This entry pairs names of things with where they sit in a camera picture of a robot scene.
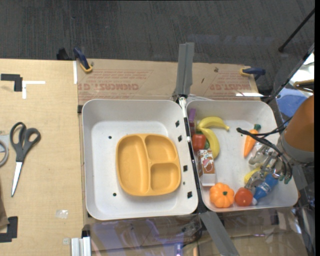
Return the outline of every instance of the black scissors handle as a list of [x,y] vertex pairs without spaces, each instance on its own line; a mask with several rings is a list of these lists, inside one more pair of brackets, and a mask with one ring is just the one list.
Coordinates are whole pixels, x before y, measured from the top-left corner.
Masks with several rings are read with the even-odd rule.
[[[22,126],[19,132],[19,141],[14,143],[14,133],[18,126]],[[34,140],[30,141],[30,137],[36,134]],[[10,141],[16,152],[16,161],[23,162],[29,150],[41,139],[40,132],[36,128],[27,129],[23,122],[17,122],[10,131]]]

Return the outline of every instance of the toy tomato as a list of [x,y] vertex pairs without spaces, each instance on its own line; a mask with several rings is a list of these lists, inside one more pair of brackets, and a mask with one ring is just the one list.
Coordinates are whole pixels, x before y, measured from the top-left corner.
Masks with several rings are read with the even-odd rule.
[[192,148],[194,151],[203,150],[206,144],[206,136],[204,134],[194,134],[192,135]]
[[238,206],[249,206],[254,195],[247,188],[240,187],[235,193],[234,200]]
[[227,184],[218,182],[210,188],[210,202],[218,208],[228,208],[235,201],[235,192]]

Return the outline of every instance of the blue bottle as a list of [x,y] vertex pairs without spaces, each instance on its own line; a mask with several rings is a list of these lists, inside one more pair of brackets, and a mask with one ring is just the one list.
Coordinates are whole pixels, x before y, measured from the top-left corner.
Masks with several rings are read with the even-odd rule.
[[274,178],[271,173],[268,173],[264,182],[255,188],[251,204],[255,206],[258,203],[258,200],[267,196],[278,182],[278,179]]

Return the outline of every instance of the gray metal bar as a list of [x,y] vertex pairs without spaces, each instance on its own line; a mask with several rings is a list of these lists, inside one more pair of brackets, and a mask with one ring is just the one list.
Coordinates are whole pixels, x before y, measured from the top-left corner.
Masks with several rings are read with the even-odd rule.
[[199,214],[203,224],[208,230],[213,242],[222,256],[239,256],[239,253],[232,243],[225,227],[214,211],[207,211]]
[[80,244],[79,244],[79,238],[77,237],[71,239],[70,255],[80,256]]
[[90,236],[83,238],[83,256],[91,256],[91,239]]
[[176,76],[176,86],[173,95],[190,94],[192,80],[192,63],[195,53],[195,43],[186,42],[179,45],[178,69]]

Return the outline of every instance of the small carton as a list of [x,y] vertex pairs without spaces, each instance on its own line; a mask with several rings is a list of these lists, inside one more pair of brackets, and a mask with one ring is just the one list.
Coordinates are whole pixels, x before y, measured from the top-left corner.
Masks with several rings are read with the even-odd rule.
[[198,150],[197,170],[203,186],[214,186],[216,184],[216,169],[211,149]]

